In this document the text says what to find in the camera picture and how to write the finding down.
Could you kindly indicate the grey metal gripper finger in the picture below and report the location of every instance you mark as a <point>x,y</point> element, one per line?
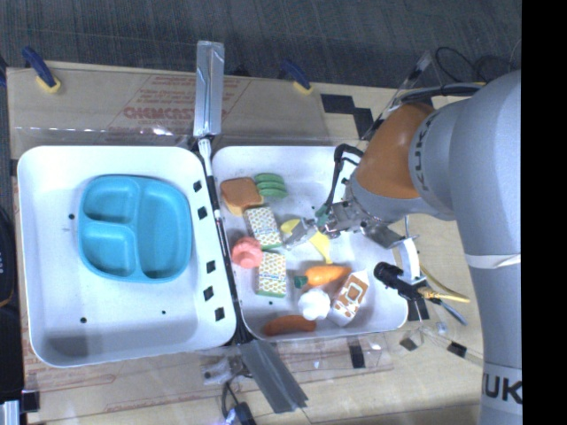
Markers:
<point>297,236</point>
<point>309,224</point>

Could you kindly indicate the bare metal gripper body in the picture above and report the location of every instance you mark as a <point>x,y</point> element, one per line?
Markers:
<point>343,219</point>

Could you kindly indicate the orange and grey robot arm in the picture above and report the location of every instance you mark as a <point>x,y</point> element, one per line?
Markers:
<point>483,157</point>

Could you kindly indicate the yellow banana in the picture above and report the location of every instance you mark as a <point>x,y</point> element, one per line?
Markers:
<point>322,246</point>

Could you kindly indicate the green and yellow patterned carton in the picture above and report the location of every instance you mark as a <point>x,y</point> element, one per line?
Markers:
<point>263,227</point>
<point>271,275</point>

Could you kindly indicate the orange carrot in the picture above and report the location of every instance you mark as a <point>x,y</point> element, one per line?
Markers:
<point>325,275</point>

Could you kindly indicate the white plastic tray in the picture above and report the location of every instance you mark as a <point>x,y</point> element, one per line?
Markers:
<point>310,171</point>
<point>53,219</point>

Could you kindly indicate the green pea pods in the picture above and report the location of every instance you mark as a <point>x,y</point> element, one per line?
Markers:
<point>271,185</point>

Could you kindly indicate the white garlic bulb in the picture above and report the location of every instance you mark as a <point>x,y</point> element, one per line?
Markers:
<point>313,304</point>

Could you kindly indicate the brown toast slice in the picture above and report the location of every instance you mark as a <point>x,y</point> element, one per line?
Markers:
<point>241,193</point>

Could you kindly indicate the white and orange carton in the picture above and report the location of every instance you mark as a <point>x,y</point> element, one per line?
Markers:
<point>352,297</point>

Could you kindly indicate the brown sausage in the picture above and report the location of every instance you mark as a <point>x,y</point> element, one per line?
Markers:
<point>290,326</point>

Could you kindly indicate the blue divided plate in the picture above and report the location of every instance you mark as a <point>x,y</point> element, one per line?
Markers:
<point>159,228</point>

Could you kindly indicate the brown cardboard board red print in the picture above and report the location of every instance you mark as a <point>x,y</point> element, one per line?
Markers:
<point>111,100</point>

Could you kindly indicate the black cylinder on white bracket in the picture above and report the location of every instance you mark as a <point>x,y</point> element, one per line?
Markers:
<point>394,277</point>

